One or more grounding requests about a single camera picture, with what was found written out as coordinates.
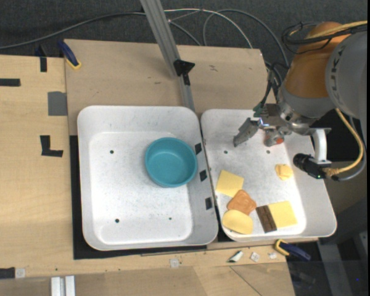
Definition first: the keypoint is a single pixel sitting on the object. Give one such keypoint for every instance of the small yellow biscuit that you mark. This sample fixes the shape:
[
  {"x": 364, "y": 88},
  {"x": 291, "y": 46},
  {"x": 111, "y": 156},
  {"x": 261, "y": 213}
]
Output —
[{"x": 284, "y": 172}]

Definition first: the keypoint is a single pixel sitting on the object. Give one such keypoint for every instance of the yellow cheese slice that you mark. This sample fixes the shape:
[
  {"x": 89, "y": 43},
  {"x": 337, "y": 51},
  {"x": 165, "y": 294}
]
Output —
[
  {"x": 283, "y": 214},
  {"x": 229, "y": 183}
]

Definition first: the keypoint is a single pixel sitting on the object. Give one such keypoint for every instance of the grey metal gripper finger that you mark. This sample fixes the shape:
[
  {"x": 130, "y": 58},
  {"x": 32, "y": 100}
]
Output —
[
  {"x": 246, "y": 132},
  {"x": 271, "y": 137}
]

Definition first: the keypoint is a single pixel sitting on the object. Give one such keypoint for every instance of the orange toast slice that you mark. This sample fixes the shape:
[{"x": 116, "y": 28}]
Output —
[{"x": 242, "y": 202}]

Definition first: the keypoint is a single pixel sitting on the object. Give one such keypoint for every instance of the pale wood board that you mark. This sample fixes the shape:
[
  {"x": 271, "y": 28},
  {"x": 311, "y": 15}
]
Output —
[{"x": 126, "y": 76}]

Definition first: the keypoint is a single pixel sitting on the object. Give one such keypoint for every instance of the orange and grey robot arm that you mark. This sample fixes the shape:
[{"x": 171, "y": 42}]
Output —
[{"x": 308, "y": 72}]

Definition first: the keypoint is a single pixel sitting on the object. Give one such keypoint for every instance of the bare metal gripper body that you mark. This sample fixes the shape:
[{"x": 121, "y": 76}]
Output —
[{"x": 291, "y": 122}]

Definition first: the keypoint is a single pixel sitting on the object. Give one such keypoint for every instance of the teal bowl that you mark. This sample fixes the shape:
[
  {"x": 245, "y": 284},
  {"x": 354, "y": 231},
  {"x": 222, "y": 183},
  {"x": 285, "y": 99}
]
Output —
[{"x": 171, "y": 162}]

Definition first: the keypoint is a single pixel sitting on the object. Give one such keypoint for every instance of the small white and green scrap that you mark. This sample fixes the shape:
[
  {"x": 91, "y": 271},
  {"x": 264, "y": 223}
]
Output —
[{"x": 235, "y": 256}]

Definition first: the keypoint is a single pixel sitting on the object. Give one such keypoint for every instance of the white plastic tray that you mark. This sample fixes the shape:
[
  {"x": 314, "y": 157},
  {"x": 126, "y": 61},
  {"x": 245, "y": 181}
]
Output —
[
  {"x": 126, "y": 196},
  {"x": 253, "y": 162}
]

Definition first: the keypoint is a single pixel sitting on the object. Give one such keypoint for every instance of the yellow oval chip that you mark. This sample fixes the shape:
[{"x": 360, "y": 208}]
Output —
[{"x": 237, "y": 222}]

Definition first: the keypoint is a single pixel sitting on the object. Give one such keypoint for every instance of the brown chocolate bar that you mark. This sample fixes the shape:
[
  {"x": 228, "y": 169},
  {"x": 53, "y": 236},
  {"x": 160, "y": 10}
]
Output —
[{"x": 266, "y": 219}]

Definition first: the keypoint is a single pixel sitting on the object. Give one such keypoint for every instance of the black cylinder on white bracket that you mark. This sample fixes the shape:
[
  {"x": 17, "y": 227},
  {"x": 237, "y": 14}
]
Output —
[{"x": 308, "y": 164}]

